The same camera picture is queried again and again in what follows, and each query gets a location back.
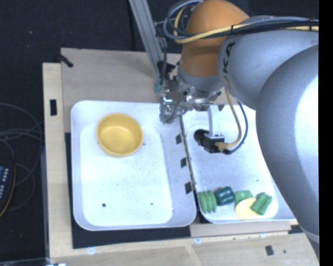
white tray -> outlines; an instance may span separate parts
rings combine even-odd
[[[207,112],[190,111],[183,116],[184,135],[197,192],[230,186],[256,196],[266,192],[273,201],[266,213],[252,221],[292,220],[294,215],[274,183],[261,154],[254,110],[244,107],[249,131],[245,143],[232,155],[210,154],[194,140],[197,129],[209,129]],[[232,142],[238,135],[229,106],[213,106],[214,134]],[[245,130],[239,106],[235,110]],[[121,112],[142,126],[144,142],[126,157],[107,155],[95,131],[100,119]],[[190,170],[180,123],[162,124],[159,104],[116,101],[80,101],[71,111],[73,212],[77,223],[90,231],[182,227],[196,217],[190,188]],[[203,213],[211,223],[245,222],[234,204],[217,206]]]
[[[144,142],[126,157],[107,155],[99,146],[97,123],[125,113],[142,126]],[[195,199],[186,192],[188,166],[178,122],[163,125],[159,105],[80,101],[71,111],[73,211],[90,231],[181,227],[196,216]]]
[[[230,107],[227,105],[222,111],[219,111],[217,105],[212,105],[211,109],[213,134],[222,134],[225,136],[226,142],[233,142],[238,136],[238,128]],[[234,105],[234,109],[244,133],[245,121],[239,105]],[[273,197],[273,201],[263,216],[252,221],[295,219],[276,187],[261,153],[256,134],[255,111],[245,106],[244,110],[249,123],[248,135],[241,148],[231,155],[210,154],[194,140],[196,130],[209,130],[207,112],[191,111],[183,116],[195,188],[197,192],[207,190],[215,192],[217,189],[230,186],[234,192],[249,190],[253,196],[266,192]],[[203,213],[203,216],[208,221],[218,224],[243,221],[236,214],[234,203],[217,206],[216,212]]]

yellow cable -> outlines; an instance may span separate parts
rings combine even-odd
[[[175,21],[174,21],[174,27],[176,27],[176,28],[178,27],[178,23],[179,23],[181,14],[183,13],[183,11],[184,11],[185,8],[186,8],[186,6],[184,6],[183,8],[181,8],[181,10],[178,12],[178,15],[176,16]]]
[[[238,28],[241,28],[241,27],[244,27],[246,25],[249,25],[249,24],[237,24],[237,25],[233,25],[233,29],[238,29]],[[210,35],[213,35],[213,34],[218,34],[218,33],[222,33],[222,32],[227,32],[229,30],[231,30],[232,27],[226,27],[226,28],[219,28],[219,29],[214,29],[214,30],[210,30],[208,32],[204,32],[204,33],[199,33],[197,35],[194,35],[192,37],[189,37],[189,38],[185,38],[185,39],[176,39],[175,41],[177,43],[181,43],[181,44],[184,44],[184,43],[189,43],[189,42],[193,42],[195,40],[198,40],[198,39],[201,39],[201,38],[206,38],[206,37],[209,37]],[[314,31],[319,31],[319,27],[318,26],[314,26],[314,27],[308,27],[308,26],[303,26],[303,27],[290,27],[290,28],[284,28],[284,29],[295,29],[295,30],[314,30]]]
[[[228,103],[229,103],[229,106],[231,108],[231,111],[233,113],[233,116],[234,116],[234,119],[237,123],[237,127],[238,127],[238,137],[237,139],[232,142],[232,143],[225,143],[225,142],[217,142],[215,145],[218,147],[218,149],[220,151],[223,151],[224,149],[228,149],[230,147],[233,147],[234,145],[236,145],[239,141],[240,141],[240,138],[241,138],[241,134],[242,134],[242,128],[240,127],[240,123],[239,123],[239,119],[237,117],[237,113],[235,112],[234,110],[234,107],[233,107],[233,103],[232,103],[232,100],[231,100],[231,97],[230,95],[228,94],[228,92],[226,91],[226,96],[227,96],[227,99],[228,99]]]

yellow toy piece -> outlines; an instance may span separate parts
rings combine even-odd
[[[250,206],[254,204],[256,198],[248,198],[240,201],[237,206],[235,206],[235,212],[241,219],[257,219],[261,215],[255,213],[250,209]]]

black cable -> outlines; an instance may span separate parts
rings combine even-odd
[[[34,190],[36,188],[36,181],[34,179],[33,172],[36,169],[36,167],[39,163],[39,160],[41,159],[41,153],[42,153],[42,147],[43,147],[43,132],[42,132],[42,128],[41,128],[42,122],[39,123],[31,113],[29,113],[27,110],[22,109],[18,106],[6,104],[6,103],[0,103],[0,106],[19,110],[19,111],[23,112],[24,114],[26,114],[27,116],[29,116],[29,118],[34,122],[34,126],[29,129],[17,128],[17,129],[8,129],[5,131],[0,131],[0,142],[5,144],[9,148],[15,168],[20,167],[28,172],[28,174],[26,176],[24,176],[20,181],[17,181],[15,183],[15,186],[19,186],[20,184],[22,184],[29,178],[31,178],[32,182],[33,182],[31,194],[28,196],[28,198],[26,198],[26,200],[23,203],[21,203],[20,205],[8,209],[8,211],[14,211],[14,210],[17,210],[17,209],[21,208],[22,206],[24,206],[32,198]],[[15,140],[22,136],[31,137],[39,142],[38,156],[36,157],[33,167],[31,169],[16,162],[16,159],[15,159],[16,155],[15,155],[14,149],[8,143],[8,141]]]
[[[25,169],[26,171],[28,171],[30,173],[30,170],[28,168],[26,168],[25,166],[22,166],[22,165],[16,165],[16,166],[20,166],[22,167],[23,169]],[[16,205],[14,207],[11,207],[11,208],[7,208],[6,209],[6,212],[12,212],[12,211],[16,211],[20,208],[22,208],[23,206],[25,206],[29,200],[32,198],[33,194],[34,194],[34,190],[36,189],[36,180],[34,179],[34,176],[32,174],[29,175],[30,178],[32,179],[32,188],[31,188],[31,192],[30,194],[27,196],[27,198],[19,205]]]
[[[195,5],[201,3],[202,0],[183,0],[180,1],[176,4],[174,4],[169,10],[168,14],[166,16],[166,19],[163,24],[163,30],[164,34],[169,38],[169,39],[185,39],[189,38],[192,36],[195,36],[196,34],[190,34],[184,29],[180,29],[177,25],[177,27],[174,25],[172,22],[171,16],[180,10],[181,8],[185,7],[183,10],[183,14],[186,11],[188,7],[195,7]],[[290,27],[301,27],[301,26],[308,26],[310,27],[310,30],[312,30],[313,26],[316,26],[319,24],[319,20],[314,20],[314,19],[306,19],[306,18],[299,18],[299,17],[272,17],[268,19],[264,19],[264,21],[257,21],[257,22],[252,22],[249,25],[243,26],[241,28],[234,28],[234,26],[231,27],[230,30],[210,35],[205,38],[215,38],[215,37],[223,37],[225,35],[234,35],[234,34],[246,34],[246,33],[256,33],[256,32],[266,32],[270,30],[278,30],[278,29],[283,29],[283,28],[290,28]],[[167,30],[167,26],[170,27],[172,30],[176,31],[178,35],[173,35]]]
[[[10,150],[10,154],[11,154],[11,160],[12,160],[12,162],[14,162],[15,161],[15,152],[12,149],[11,145],[1,138],[0,138],[0,142],[5,144],[8,147],[8,149]]]
[[[67,66],[70,68],[74,66],[74,64],[72,62],[70,62],[67,57],[65,57],[64,55],[61,55],[61,53],[57,53],[53,57],[53,60],[54,60],[54,62],[57,62],[57,63],[61,63],[61,62],[66,63]]]
[[[239,108],[240,108],[240,110],[241,110],[242,113],[243,113],[244,122],[245,122],[245,131],[244,131],[244,135],[243,135],[242,140],[239,142],[239,144],[237,145],[236,148],[234,148],[234,149],[232,149],[232,150],[228,150],[228,149],[223,150],[223,153],[226,154],[226,155],[233,154],[235,151],[237,151],[237,150],[238,150],[238,149],[244,144],[244,141],[245,141],[245,139],[246,139],[246,137],[247,137],[247,135],[248,135],[248,126],[249,126],[249,124],[248,124],[248,119],[247,119],[247,117],[246,117],[246,113],[245,113],[245,111],[244,111],[244,108],[243,108],[243,106],[242,106],[242,103],[241,103],[240,101],[238,101],[238,104],[239,104]]]
[[[181,16],[180,16],[180,29],[183,31],[186,31],[186,27],[188,25],[187,23],[187,19],[190,17],[191,15],[191,9],[193,9],[194,5],[188,5],[185,7],[185,9],[183,10]]]

wooden board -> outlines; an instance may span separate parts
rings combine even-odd
[[[52,263],[67,265],[109,266],[318,266],[317,258],[303,233],[275,234],[267,237],[232,237],[228,240],[182,240],[173,245],[150,245],[150,248],[115,249],[103,254],[53,258]]]
[[[61,54],[73,64],[62,64],[65,132],[70,131],[70,111],[80,100],[159,103],[160,96],[154,93],[156,77],[145,52],[62,48]],[[180,54],[168,54],[170,64],[179,59]],[[216,103],[227,104],[221,91]]]
[[[289,236],[287,235],[287,231],[290,229],[289,222],[264,222],[254,225],[230,224],[212,228],[211,224],[205,226],[205,224],[195,221],[190,226],[191,235],[194,238],[73,249],[64,143],[62,67],[60,64],[43,64],[43,85],[48,182],[49,257],[53,262],[67,263],[70,259],[74,260],[79,257],[77,261],[85,261],[84,259],[87,259],[92,261],[91,264],[94,265],[104,265],[103,261],[106,261],[106,259],[112,259],[115,264],[119,265],[138,265],[138,261],[140,261],[139,264],[148,265],[150,257],[155,259],[164,257],[165,261],[169,261],[171,255],[177,261],[174,264],[202,265],[204,262],[201,262],[196,251],[199,248],[194,249],[195,244],[198,244],[199,237],[202,237],[202,245],[208,245],[208,243],[230,242],[234,239],[263,238],[264,233],[267,233],[267,237],[276,236],[282,238],[283,236]],[[51,100],[55,100],[57,103],[56,115],[51,115]],[[316,265],[316,258],[310,243],[303,234],[299,234],[299,236],[305,238],[305,240],[302,240],[303,244],[300,248],[304,251],[304,255],[306,257],[309,255],[311,258],[312,253],[312,264],[309,265]],[[151,251],[151,256],[148,256],[146,251]],[[93,263],[96,259],[101,261],[101,263]]]

